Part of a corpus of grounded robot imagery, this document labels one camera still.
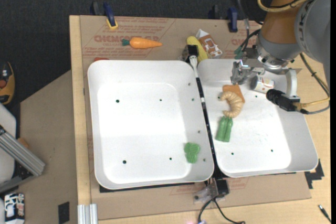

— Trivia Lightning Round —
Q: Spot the white plastic tray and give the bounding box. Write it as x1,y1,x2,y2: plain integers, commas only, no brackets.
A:
87,59,215,190
196,58,319,178

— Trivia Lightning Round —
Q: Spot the orange bread slice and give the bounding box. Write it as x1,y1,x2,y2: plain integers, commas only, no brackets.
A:
222,84,246,104

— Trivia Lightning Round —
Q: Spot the white can with grey lid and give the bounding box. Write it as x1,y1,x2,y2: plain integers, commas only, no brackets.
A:
249,75,275,94

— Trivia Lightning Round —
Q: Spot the green broccoli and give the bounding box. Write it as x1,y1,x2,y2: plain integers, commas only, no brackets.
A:
183,142,201,164

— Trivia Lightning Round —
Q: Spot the orange carrot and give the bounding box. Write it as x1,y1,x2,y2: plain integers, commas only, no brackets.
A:
121,37,163,50

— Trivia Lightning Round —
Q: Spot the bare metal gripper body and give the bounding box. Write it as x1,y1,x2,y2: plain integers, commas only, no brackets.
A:
240,56,290,76

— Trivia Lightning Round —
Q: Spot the yellow corn cob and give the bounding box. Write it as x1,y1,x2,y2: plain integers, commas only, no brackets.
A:
186,36,208,60

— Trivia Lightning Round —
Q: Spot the black and white carton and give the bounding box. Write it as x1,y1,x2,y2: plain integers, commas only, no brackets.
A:
3,192,26,224

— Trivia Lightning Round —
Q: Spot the white and orange carton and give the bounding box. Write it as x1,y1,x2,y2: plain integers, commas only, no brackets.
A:
196,28,224,59

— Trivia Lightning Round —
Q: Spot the green vegetable bundle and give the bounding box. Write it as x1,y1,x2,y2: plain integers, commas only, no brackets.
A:
215,115,234,143

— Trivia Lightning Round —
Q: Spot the tan croissant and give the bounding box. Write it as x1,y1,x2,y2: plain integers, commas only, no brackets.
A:
219,91,245,119

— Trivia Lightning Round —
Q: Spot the brown cardboard board red print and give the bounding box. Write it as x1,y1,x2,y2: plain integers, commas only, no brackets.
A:
79,15,313,220

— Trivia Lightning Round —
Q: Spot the thin black and white rod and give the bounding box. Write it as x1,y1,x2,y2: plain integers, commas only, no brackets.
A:
188,55,217,179

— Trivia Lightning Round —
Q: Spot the black cylinder on white bracket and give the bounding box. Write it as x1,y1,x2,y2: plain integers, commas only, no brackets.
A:
266,68,301,113

